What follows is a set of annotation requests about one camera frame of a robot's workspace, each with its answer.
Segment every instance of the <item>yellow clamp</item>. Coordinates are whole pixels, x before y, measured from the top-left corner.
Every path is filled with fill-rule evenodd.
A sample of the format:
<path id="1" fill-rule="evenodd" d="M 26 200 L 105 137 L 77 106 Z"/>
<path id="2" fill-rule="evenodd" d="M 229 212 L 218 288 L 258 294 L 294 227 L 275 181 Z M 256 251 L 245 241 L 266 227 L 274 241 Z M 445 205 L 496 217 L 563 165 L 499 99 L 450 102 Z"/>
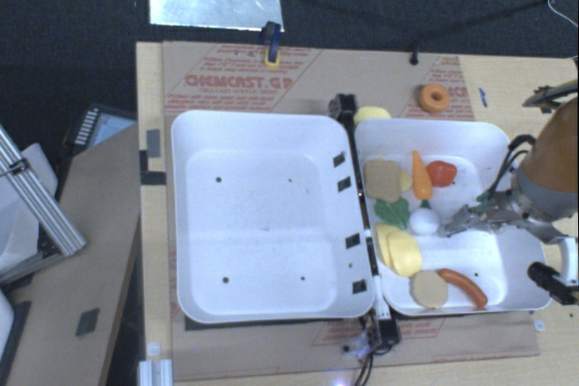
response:
<path id="1" fill-rule="evenodd" d="M 263 57 L 263 62 L 265 63 L 265 66 L 268 68 L 268 70 L 275 70 L 278 66 L 280 66 L 280 57 L 281 57 L 281 52 L 278 49 L 278 56 L 276 57 L 275 61 L 270 61 L 270 47 L 266 47 L 265 48 L 265 56 Z"/>

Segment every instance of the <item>black cable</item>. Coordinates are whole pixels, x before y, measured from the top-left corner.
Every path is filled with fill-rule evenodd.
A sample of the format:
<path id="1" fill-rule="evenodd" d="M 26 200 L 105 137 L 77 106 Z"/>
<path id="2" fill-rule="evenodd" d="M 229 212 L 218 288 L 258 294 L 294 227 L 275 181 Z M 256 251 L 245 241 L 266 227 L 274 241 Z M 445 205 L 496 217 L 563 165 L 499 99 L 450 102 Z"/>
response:
<path id="1" fill-rule="evenodd" d="M 374 365 L 374 353 L 368 354 L 365 359 L 364 363 L 362 364 L 362 370 L 358 375 L 354 386 L 366 386 L 368 384 L 368 380 L 370 380 L 370 374 L 372 373 L 372 366 Z"/>
<path id="2" fill-rule="evenodd" d="M 514 155 L 512 155 L 511 157 L 508 157 L 508 159 L 503 161 L 503 164 L 501 165 L 500 169 L 498 170 L 498 174 L 497 174 L 497 178 L 495 179 L 495 182 L 493 182 L 493 184 L 489 188 L 488 200 L 490 200 L 490 198 L 492 198 L 492 195 L 495 194 L 495 191 L 497 190 L 498 183 L 500 182 L 500 179 L 502 179 L 503 175 L 505 175 L 507 173 L 509 167 L 513 164 L 513 162 L 519 156 L 521 156 L 525 153 L 528 153 L 528 150 L 518 150 Z"/>
<path id="3" fill-rule="evenodd" d="M 390 351 L 392 351 L 392 347 L 388 346 L 384 349 L 376 349 L 374 351 L 374 355 L 377 355 L 377 356 L 387 355 Z"/>
<path id="4" fill-rule="evenodd" d="M 510 144 L 508 144 L 508 151 L 507 154 L 505 155 L 505 158 L 503 159 L 502 164 L 500 165 L 500 168 L 498 169 L 497 178 L 487 190 L 486 196 L 487 201 L 490 200 L 492 196 L 495 194 L 500 179 L 507 172 L 508 168 L 513 163 L 513 161 L 515 161 L 515 159 L 517 159 L 523 153 L 527 153 L 527 150 L 519 150 L 518 152 L 515 153 L 515 155 L 511 157 L 512 153 L 524 143 L 529 143 L 530 145 L 533 145 L 535 143 L 535 138 L 529 134 L 525 134 L 522 136 L 516 136 L 513 139 L 513 141 Z"/>

